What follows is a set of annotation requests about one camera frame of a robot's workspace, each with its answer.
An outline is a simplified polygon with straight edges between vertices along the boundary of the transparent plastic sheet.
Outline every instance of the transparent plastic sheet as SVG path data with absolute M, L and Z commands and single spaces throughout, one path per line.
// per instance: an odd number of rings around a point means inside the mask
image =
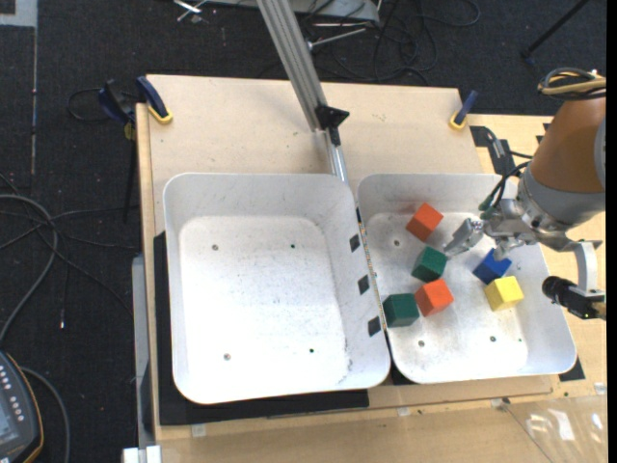
M 607 395 L 501 404 L 551 462 L 608 461 Z

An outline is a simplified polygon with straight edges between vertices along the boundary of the wooden table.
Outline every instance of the wooden table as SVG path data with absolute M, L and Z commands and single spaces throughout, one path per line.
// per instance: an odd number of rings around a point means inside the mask
M 171 123 L 161 125 L 148 117 L 144 105 L 137 108 L 153 436 L 164 463 L 392 462 L 409 461 L 410 454 L 423 461 L 546 460 L 547 450 L 521 429 L 525 407 L 537 411 L 538 403 L 565 399 L 571 417 L 583 417 L 585 410 L 605 417 L 606 396 L 598 395 L 607 381 L 605 322 L 568 314 L 585 379 L 561 382 L 554 375 L 439 385 L 385 382 L 369 390 L 367 409 L 161 425 L 152 238 L 164 230 L 165 183 L 185 172 L 326 173 L 328 161 L 323 138 L 309 131 L 287 81 L 161 75 L 148 79 L 174 114 Z M 351 112 L 340 133 L 354 192 L 359 181 L 373 173 L 494 171 L 487 150 L 475 147 L 469 127 L 456 131 L 447 124 L 461 106 L 457 90 L 331 83 L 323 87 L 331 105 Z M 512 150 L 527 153 L 535 151 L 536 135 L 544 133 L 543 123 L 549 121 L 550 117 L 469 115 L 470 124 L 491 128 Z M 604 228 L 604 215 L 599 215 L 573 231 L 571 238 L 605 240 Z M 552 274 L 577 279 L 574 255 L 545 248 L 543 252 Z M 598 258 L 599 286 L 605 289 L 604 246 Z M 512 408 L 493 408 L 495 400 L 504 397 Z M 515 405 L 523 415 L 514 414 Z

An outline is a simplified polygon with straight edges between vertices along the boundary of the blue block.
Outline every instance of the blue block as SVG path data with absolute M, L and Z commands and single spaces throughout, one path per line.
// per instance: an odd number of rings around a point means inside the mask
M 510 264 L 512 264 L 512 260 L 508 258 L 495 260 L 493 258 L 494 251 L 495 249 L 491 249 L 484 260 L 473 270 L 473 274 L 484 282 L 484 285 L 488 285 L 492 280 L 501 278 L 508 270 L 508 267 L 510 267 Z

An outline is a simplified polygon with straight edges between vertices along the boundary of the yellow block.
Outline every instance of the yellow block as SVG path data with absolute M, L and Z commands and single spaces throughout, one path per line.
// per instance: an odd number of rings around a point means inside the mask
M 509 309 L 524 299 L 523 291 L 516 276 L 492 280 L 484 287 L 484 294 L 489 299 L 489 305 L 493 312 Z

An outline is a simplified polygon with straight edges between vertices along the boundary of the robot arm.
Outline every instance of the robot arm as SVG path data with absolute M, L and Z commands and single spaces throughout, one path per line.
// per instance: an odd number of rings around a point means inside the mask
M 453 257 L 486 234 L 496 242 L 497 260 L 515 247 L 538 242 L 557 252 L 574 252 L 577 284 L 551 276 L 545 280 L 543 292 L 578 317 L 606 320 L 605 295 L 597 289 L 595 255 L 602 242 L 574 241 L 566 234 L 605 211 L 605 79 L 584 72 L 582 83 L 553 85 L 555 77 L 571 78 L 579 73 L 558 69 L 540 84 L 541 93 L 566 101 L 531 161 L 509 174 L 519 175 L 524 168 L 516 198 L 502 199 L 503 187 L 498 184 L 480 206 L 484 210 L 480 220 L 464 222 L 444 251 Z

